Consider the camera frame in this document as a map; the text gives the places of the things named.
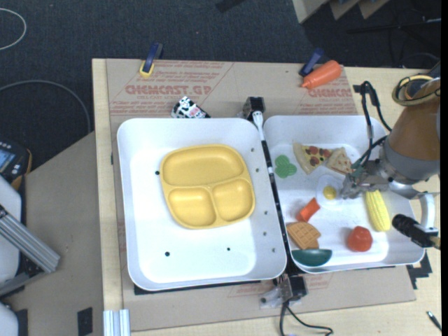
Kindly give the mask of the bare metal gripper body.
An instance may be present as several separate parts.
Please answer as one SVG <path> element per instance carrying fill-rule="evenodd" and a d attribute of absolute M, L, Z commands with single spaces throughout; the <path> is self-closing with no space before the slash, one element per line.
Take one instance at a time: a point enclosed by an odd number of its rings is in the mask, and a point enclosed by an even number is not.
<path fill-rule="evenodd" d="M 386 191 L 397 175 L 398 170 L 387 160 L 368 160 L 345 176 L 340 195 L 354 199 L 365 192 Z"/>

